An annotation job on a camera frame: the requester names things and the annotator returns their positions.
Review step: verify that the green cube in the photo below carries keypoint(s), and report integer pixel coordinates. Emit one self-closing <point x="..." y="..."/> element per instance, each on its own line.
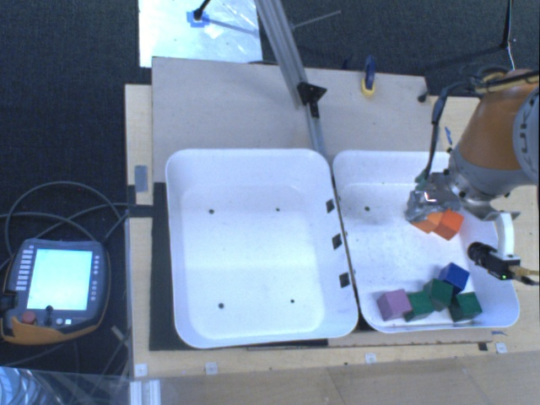
<point x="420" y="304"/>
<point x="466" y="306"/>
<point x="441" y="293"/>

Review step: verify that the black cylinder on white bracket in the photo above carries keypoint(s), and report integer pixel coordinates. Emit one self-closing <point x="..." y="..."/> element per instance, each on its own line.
<point x="489" y="257"/>

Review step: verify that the pale cardboard board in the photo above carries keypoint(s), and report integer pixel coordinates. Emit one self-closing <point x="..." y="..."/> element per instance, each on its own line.
<point x="236" y="108"/>

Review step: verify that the purple cube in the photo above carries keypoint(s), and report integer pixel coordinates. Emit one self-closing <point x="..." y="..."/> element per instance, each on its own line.
<point x="393" y="304"/>

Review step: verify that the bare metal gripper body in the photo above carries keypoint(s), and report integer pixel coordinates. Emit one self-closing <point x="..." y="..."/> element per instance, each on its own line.
<point x="434" y="196"/>

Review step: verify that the white plastic tray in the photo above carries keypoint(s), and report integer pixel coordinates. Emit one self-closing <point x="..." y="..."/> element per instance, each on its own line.
<point x="253" y="251"/>
<point x="388" y="251"/>

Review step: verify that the blue cube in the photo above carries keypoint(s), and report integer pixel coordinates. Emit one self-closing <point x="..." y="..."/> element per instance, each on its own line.
<point x="455" y="275"/>

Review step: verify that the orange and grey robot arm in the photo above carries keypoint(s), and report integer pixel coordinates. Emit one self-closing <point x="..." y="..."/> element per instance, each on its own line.
<point x="489" y="133"/>

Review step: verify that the orange cube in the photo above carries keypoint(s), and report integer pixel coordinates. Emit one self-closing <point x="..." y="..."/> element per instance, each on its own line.
<point x="450" y="225"/>
<point x="425" y="225"/>

